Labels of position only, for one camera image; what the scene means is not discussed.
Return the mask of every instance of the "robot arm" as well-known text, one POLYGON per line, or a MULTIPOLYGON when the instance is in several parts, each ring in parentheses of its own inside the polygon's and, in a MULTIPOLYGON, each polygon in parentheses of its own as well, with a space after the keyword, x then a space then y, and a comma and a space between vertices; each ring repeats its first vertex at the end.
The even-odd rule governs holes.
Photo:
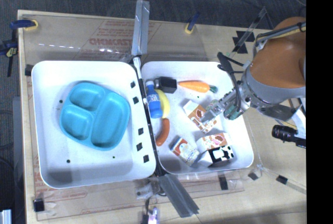
POLYGON ((261 47, 252 63, 236 82, 234 71, 227 57, 221 52, 217 57, 219 68, 231 77, 234 88, 201 118, 207 122, 223 113, 234 120, 250 107, 261 114, 279 121, 294 120, 298 130, 276 126, 273 137, 283 141, 305 140, 305 116, 301 110, 281 105, 291 98, 305 98, 305 19, 293 17, 281 22, 273 31, 258 35, 254 50, 261 47))

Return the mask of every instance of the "bottle cap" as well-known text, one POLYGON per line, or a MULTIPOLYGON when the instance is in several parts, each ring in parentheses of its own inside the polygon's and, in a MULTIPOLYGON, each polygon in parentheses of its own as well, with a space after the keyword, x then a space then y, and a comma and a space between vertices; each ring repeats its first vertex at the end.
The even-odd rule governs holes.
POLYGON ((154 85, 154 82, 153 81, 147 81, 146 86, 148 86, 148 85, 154 85))

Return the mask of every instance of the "bottle label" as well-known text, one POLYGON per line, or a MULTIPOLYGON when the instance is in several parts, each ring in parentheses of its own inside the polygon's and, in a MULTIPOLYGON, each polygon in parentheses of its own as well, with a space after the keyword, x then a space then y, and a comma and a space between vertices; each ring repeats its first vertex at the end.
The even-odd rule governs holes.
POLYGON ((154 101, 160 101, 160 99, 159 99, 158 95, 152 94, 152 95, 147 96, 147 101, 148 101, 148 104, 149 104, 149 103, 154 102, 154 101))

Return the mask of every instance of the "wooden table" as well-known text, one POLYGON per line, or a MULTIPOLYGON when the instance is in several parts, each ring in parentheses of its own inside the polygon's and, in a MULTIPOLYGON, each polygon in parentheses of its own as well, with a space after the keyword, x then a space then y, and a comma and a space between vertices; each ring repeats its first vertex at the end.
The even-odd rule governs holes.
MULTIPOLYGON (((43 20, 48 20, 45 26, 54 25, 45 34, 45 40, 58 38, 58 42, 68 40, 66 34, 69 29, 75 27, 82 20, 99 20, 101 22, 112 21, 119 24, 131 23, 129 19, 79 16, 68 14, 56 14, 52 12, 38 12, 19 10, 18 19, 39 16, 43 20), (57 27, 57 20, 68 18, 71 27, 57 27)), ((218 61, 216 54, 232 52, 234 40, 241 36, 246 28, 218 27, 212 25, 195 25, 194 32, 189 35, 184 32, 183 23, 170 23, 150 21, 149 23, 149 55, 142 57, 142 63, 150 60, 206 60, 218 61)), ((87 25, 80 29, 73 30, 76 37, 89 31, 89 21, 87 25)), ((254 35, 262 33, 262 30, 255 30, 254 35)), ((27 76, 27 65, 34 65, 44 59, 59 59, 56 52, 43 52, 34 49, 36 42, 29 44, 29 38, 38 38, 40 32, 25 31, 19 29, 19 66, 20 66, 20 92, 22 104, 22 134, 23 134, 23 156, 24 156, 24 188, 25 188, 25 215, 27 223, 141 223, 142 214, 145 208, 141 202, 135 201, 121 206, 108 206, 110 201, 106 201, 105 207, 91 208, 91 210, 80 211, 81 214, 70 215, 72 207, 80 206, 80 198, 71 200, 67 196, 67 203, 60 205, 57 202, 47 204, 47 212, 36 213, 33 201, 36 195, 48 191, 38 175, 38 155, 36 155, 36 133, 33 125, 33 107, 31 106, 31 77, 27 76)), ((123 32, 123 39, 131 37, 130 33, 123 32)), ((234 59, 239 62, 251 60, 251 47, 253 42, 246 42, 248 54, 236 54, 234 59)), ((86 57, 89 50, 81 52, 81 58, 86 57)), ((241 184, 240 188, 235 188, 234 192, 221 193, 216 189, 216 184, 211 182, 202 187, 203 192, 194 191, 194 201, 197 203, 199 214, 188 218, 180 218, 173 205, 164 198, 152 203, 159 209, 161 223, 306 223, 306 194, 296 190, 292 185, 283 185, 276 181, 278 175, 288 178, 288 182, 306 191, 306 156, 305 150, 296 147, 293 143, 282 143, 271 136, 272 127, 276 122, 268 117, 261 116, 256 110, 249 109, 244 115, 245 124, 251 139, 255 160, 253 168, 258 165, 261 177, 257 180, 235 178, 235 183, 241 184)), ((75 193, 76 196, 84 196, 84 193, 75 193)), ((99 197, 98 192, 92 196, 91 203, 96 202, 99 197)))

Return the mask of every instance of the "carrot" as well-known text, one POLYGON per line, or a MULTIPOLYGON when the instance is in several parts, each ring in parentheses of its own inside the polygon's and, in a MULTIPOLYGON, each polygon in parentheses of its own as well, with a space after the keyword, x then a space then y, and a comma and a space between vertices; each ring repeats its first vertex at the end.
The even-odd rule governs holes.
POLYGON ((178 82, 178 84, 182 87, 200 92, 200 93, 206 93, 209 91, 210 86, 209 84, 206 84, 205 82, 200 81, 182 81, 178 82))
POLYGON ((156 139, 156 145, 160 147, 161 145, 164 144, 165 140, 169 136, 170 132, 170 121, 168 118, 163 118, 162 119, 162 132, 159 135, 159 137, 156 139))

